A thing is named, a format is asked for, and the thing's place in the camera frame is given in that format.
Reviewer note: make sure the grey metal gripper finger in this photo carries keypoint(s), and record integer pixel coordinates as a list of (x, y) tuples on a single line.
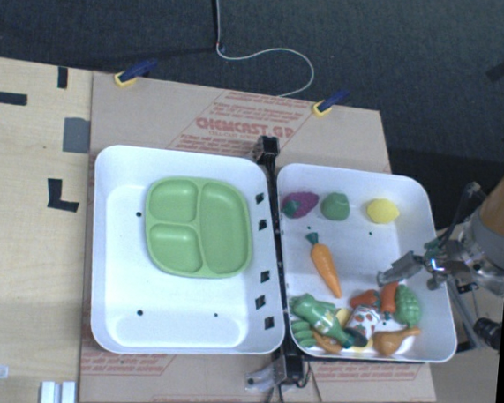
[(435, 283), (401, 267)]

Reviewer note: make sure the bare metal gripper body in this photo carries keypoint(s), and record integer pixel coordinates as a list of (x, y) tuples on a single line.
[(472, 264)]

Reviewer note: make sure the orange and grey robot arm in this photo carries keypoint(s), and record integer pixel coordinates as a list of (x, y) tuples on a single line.
[(496, 206)]

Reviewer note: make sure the small orange carrot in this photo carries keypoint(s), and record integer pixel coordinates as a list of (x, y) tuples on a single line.
[(388, 298)]

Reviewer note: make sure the green broccoli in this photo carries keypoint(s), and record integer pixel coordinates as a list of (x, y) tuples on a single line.
[(409, 305)]

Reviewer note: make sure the white plastic tray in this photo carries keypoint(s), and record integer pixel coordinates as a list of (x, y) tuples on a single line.
[(170, 312), (362, 251)]

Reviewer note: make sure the yellow lemon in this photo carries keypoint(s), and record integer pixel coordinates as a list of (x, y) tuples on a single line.
[(382, 211)]

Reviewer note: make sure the white strawberry print carton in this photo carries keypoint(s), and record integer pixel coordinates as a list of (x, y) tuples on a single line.
[(364, 320)]

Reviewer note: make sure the large orange carrot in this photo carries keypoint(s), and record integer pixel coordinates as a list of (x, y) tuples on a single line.
[(326, 263)]

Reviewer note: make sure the brown chicken drumstick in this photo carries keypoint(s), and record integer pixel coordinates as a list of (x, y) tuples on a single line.
[(387, 341)]

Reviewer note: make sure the green round vegetable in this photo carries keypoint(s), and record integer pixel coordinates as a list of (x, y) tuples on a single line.
[(335, 206)]

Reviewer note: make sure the green printed bottle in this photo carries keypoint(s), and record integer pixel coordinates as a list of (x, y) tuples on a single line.
[(318, 315)]

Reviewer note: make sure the orange flat slice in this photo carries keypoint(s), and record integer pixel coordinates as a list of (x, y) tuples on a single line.
[(329, 346)]

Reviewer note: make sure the purple grapes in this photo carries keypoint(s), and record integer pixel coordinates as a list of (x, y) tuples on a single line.
[(302, 203)]

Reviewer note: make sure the green bean pods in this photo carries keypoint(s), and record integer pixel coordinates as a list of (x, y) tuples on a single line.
[(302, 331)]

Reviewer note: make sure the green divided plate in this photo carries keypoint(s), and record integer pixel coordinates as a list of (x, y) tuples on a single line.
[(218, 228)]

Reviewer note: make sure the brown cardboard board, red print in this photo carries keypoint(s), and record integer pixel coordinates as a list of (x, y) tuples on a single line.
[(154, 111)]

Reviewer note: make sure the black cylinder on white bracket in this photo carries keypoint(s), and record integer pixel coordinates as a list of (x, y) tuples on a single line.
[(487, 332)]

